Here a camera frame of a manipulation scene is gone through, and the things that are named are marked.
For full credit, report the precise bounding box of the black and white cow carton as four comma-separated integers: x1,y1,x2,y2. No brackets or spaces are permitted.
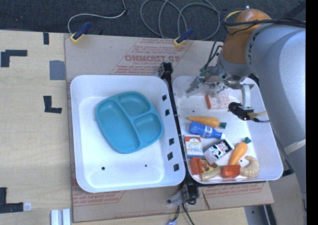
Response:
203,139,235,166

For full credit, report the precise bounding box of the brown cardboard board red print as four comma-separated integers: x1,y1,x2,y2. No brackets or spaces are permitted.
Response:
64,33,275,223

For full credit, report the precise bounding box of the red and blue carton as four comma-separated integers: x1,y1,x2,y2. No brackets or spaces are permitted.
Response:
183,134,204,159

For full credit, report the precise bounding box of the orange carrot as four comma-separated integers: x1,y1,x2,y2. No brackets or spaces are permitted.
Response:
228,136,252,166
187,115,228,130

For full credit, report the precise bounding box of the orange-red cube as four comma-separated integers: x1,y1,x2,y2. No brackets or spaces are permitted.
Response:
221,164,241,179

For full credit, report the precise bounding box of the white plastic tray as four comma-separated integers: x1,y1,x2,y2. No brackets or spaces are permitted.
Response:
70,74,187,193
171,75,284,185

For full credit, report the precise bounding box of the beige croissant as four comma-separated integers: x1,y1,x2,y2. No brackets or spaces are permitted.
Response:
239,155,260,178

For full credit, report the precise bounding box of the white and red packet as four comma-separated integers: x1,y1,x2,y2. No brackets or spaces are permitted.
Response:
205,93,231,110

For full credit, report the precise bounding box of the pizza slice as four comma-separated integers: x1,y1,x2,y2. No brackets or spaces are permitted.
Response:
199,159,222,182

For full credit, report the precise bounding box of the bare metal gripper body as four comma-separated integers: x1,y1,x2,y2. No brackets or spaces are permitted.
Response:
198,65,255,90

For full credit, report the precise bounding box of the blue divided plate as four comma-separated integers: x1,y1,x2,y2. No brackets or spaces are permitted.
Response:
95,90,164,154

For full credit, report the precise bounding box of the black block with thin wires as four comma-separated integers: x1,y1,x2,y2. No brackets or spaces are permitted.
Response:
159,62,174,80
183,182,200,202

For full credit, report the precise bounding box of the blue bottle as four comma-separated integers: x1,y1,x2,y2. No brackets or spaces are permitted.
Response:
188,121,227,140

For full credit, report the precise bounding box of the red block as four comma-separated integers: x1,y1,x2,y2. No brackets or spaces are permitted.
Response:
189,156,208,176

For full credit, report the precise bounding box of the black cylinder on white bracket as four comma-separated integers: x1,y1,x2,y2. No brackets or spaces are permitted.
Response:
228,83,255,122

